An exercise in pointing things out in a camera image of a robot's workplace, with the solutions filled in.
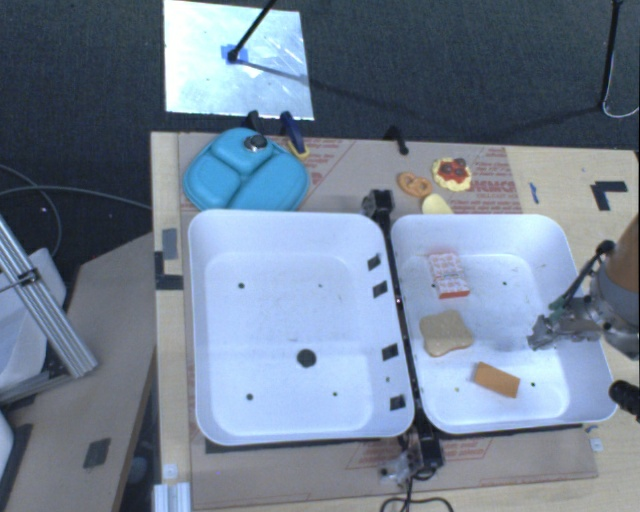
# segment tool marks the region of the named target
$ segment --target wire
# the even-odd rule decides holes
[[[33,181],[31,178],[22,174],[21,172],[16,171],[12,167],[0,164],[0,170],[3,170],[5,172],[8,172],[9,174],[12,174],[13,176],[20,178],[22,181],[28,183],[31,186],[34,186],[34,187],[38,186],[38,184],[35,181]],[[62,244],[62,219],[60,219],[60,212],[58,211],[58,208],[56,207],[51,197],[49,197],[49,194],[47,194],[43,190],[40,191],[40,194],[51,207],[51,210],[53,211],[53,215],[56,220],[56,231],[57,231],[56,242],[53,246],[53,250],[51,251],[51,257],[53,258],[56,256],[56,254],[58,254],[58,251],[60,250],[60,245]]]
[[[110,199],[111,201],[118,201],[120,203],[128,204],[130,206],[135,206],[137,208],[142,208],[144,210],[151,210],[151,206],[149,206],[148,204],[139,203],[138,201],[133,201],[132,199],[127,199],[126,197],[114,196],[112,194],[106,194],[104,192],[98,192],[97,190],[89,190],[86,188],[64,187],[59,185],[33,185],[29,187],[10,188],[9,190],[4,190],[0,192],[0,197],[8,194],[17,194],[18,192],[27,192],[30,190],[35,190],[35,191],[55,190],[57,192],[74,192],[77,194],[86,194],[89,196],[101,197],[103,199]]]
[[[385,512],[386,508],[389,504],[391,503],[402,503],[402,508],[399,510],[399,512],[410,512],[409,511],[409,507],[411,505],[426,505],[427,503],[442,503],[445,507],[447,507],[447,510],[449,512],[455,512],[453,510],[453,507],[451,506],[451,503],[449,503],[447,500],[445,500],[444,498],[426,498],[423,500],[415,500],[411,497],[412,492],[413,492],[413,480],[414,478],[411,478],[411,480],[409,480],[409,484],[407,485],[407,497],[406,498],[389,498],[386,499],[385,501],[382,502],[382,505],[380,506],[380,512]],[[428,480],[428,478],[421,478],[421,479],[416,479],[416,480]]]
[[[631,117],[635,114],[638,113],[638,111],[640,110],[640,107],[636,107],[634,110],[632,110],[631,112],[627,112],[626,114],[612,114],[611,112],[609,112],[609,107],[607,106],[607,100],[609,99],[609,89],[611,88],[611,81],[613,80],[613,65],[615,62],[615,54],[612,53],[611,54],[611,67],[609,70],[609,78],[607,80],[607,90],[604,93],[604,99],[602,100],[602,112],[604,112],[604,114],[612,119],[624,119],[625,117]]]

